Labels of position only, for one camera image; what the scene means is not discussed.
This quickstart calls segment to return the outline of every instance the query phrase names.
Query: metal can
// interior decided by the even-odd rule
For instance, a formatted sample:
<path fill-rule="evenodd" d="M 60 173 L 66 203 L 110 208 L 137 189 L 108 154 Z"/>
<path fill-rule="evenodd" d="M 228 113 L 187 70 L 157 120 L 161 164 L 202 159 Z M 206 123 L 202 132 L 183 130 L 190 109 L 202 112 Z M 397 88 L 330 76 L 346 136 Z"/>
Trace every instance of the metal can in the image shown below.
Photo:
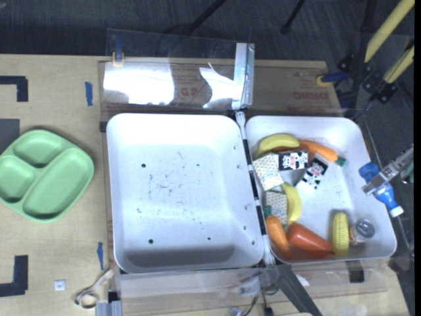
<path fill-rule="evenodd" d="M 359 219 L 349 227 L 349 245 L 357 246 L 372 238 L 375 234 L 374 225 L 367 219 Z"/>

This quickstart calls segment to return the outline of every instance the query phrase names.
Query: green plate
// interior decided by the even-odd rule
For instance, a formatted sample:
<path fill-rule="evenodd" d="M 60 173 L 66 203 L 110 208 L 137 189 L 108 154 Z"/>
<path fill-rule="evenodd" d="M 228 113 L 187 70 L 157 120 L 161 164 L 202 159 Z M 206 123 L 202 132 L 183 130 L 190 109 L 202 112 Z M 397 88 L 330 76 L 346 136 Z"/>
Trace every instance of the green plate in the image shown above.
<path fill-rule="evenodd" d="M 29 131 L 0 155 L 0 201 L 41 223 L 61 218 L 92 180 L 91 157 L 46 130 Z"/>

